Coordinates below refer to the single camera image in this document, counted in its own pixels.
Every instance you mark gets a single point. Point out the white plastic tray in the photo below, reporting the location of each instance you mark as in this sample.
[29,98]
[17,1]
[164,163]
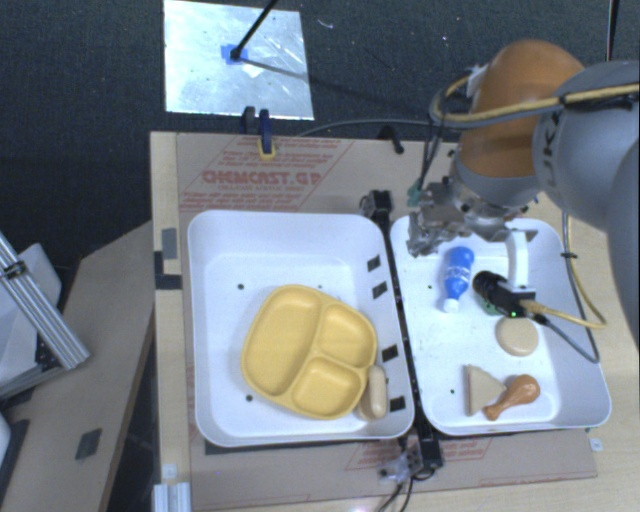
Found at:
[450,350]
[225,320]

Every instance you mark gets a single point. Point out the thin black rod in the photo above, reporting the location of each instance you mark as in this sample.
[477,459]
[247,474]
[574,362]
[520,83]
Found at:
[402,320]

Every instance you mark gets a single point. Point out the beige triangular bread slice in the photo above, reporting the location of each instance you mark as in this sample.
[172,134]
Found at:
[480,390]

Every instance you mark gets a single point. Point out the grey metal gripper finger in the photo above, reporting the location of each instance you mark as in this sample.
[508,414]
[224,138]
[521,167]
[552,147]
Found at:
[436,236]
[416,237]

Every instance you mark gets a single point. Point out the beige bread roll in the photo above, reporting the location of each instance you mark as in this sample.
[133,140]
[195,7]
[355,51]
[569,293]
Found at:
[376,395]

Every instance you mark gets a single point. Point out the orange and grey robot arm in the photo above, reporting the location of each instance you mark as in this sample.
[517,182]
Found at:
[520,90]

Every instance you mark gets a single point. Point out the brown cardboard board red print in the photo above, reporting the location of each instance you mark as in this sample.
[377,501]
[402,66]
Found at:
[260,175]

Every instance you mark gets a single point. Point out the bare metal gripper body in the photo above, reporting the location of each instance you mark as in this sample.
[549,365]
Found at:
[480,215]

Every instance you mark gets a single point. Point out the beige round biscuit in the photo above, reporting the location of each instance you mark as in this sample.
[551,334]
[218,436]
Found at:
[517,337]

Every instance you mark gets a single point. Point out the blue and white bottle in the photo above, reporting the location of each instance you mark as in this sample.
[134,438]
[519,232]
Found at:
[457,275]

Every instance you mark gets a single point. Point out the yellow divided plate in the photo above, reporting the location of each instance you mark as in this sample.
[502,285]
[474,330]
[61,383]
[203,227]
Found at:
[290,345]

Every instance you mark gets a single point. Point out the brown chicken drumstick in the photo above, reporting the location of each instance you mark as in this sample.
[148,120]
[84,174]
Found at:
[520,392]

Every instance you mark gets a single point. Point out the black cylinder on white bracket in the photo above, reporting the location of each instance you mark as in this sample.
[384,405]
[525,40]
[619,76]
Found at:
[500,292]

